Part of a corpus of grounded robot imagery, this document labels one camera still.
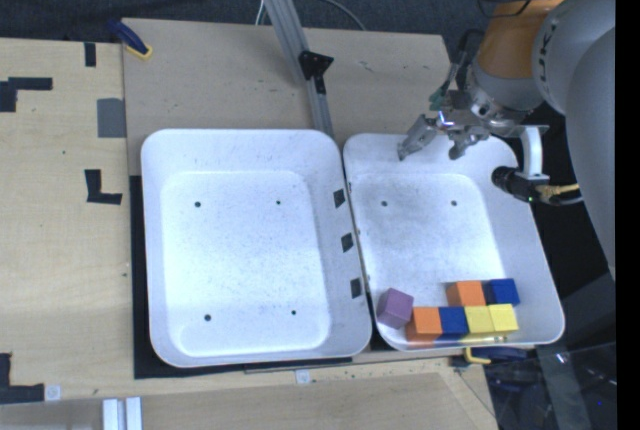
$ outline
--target black connector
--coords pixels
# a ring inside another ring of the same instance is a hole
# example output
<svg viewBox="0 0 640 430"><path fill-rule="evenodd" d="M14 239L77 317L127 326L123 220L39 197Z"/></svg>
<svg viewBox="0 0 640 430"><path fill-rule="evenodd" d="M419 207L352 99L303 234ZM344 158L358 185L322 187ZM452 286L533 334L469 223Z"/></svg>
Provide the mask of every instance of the black connector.
<svg viewBox="0 0 640 430"><path fill-rule="evenodd" d="M517 175L517 169L513 167L498 167L491 174L491 181L501 190L513 195L516 199L524 202L538 202L540 192L536 190L536 185L546 183L546 181L531 181Z"/></svg>

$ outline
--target blue and yellow clamp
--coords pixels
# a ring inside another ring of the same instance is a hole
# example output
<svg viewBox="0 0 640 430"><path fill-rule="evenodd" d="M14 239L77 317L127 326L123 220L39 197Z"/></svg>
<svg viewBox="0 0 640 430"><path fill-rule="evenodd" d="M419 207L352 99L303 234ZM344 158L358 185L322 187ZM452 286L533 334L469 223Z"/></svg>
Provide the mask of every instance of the blue and yellow clamp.
<svg viewBox="0 0 640 430"><path fill-rule="evenodd" d="M141 60L148 60L151 57L153 48L145 44L142 39L124 23L110 19L107 21L107 28L125 44L125 50L132 55Z"/></svg>

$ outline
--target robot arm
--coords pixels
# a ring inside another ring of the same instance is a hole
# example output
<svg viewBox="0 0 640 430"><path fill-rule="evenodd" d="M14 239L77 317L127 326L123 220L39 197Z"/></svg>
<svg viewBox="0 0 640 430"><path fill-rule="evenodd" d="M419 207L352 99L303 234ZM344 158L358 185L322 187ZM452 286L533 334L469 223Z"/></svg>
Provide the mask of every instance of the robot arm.
<svg viewBox="0 0 640 430"><path fill-rule="evenodd" d="M544 101L565 117L569 154L582 199L615 278L615 0L478 0L498 3L461 90L449 90L464 54L398 146L403 160L437 133L453 141L452 160L490 135L520 138L520 170L498 168L494 183L525 201L555 199L542 173L546 126L522 121Z"/></svg>

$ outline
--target empty white tray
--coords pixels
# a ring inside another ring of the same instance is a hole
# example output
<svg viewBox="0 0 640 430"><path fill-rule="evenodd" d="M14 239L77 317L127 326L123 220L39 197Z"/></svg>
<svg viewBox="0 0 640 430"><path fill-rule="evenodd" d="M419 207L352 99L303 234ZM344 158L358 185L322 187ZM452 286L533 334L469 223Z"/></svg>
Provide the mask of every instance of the empty white tray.
<svg viewBox="0 0 640 430"><path fill-rule="evenodd" d="M414 306L446 306L448 283L512 277L521 299L515 308L520 330L507 343L556 341L564 313L531 209L491 181L496 167L517 167L511 148L491 137L453 161L447 154L453 142L439 135L400 162L397 146L403 139L356 135L343 151L374 305L395 288L413 295ZM377 327L392 347L416 349L404 328Z"/></svg>
<svg viewBox="0 0 640 430"><path fill-rule="evenodd" d="M142 147L151 342L177 367L344 357L371 337L340 152L314 130Z"/></svg>

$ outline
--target gray tape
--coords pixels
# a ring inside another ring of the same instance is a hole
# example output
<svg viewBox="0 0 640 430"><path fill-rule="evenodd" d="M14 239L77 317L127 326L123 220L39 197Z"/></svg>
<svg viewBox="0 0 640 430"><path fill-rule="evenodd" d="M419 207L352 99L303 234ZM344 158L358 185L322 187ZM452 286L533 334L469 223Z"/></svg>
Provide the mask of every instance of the gray tape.
<svg viewBox="0 0 640 430"><path fill-rule="evenodd" d="M99 99L98 138L124 138L127 126L124 116L124 101L118 98Z"/></svg>

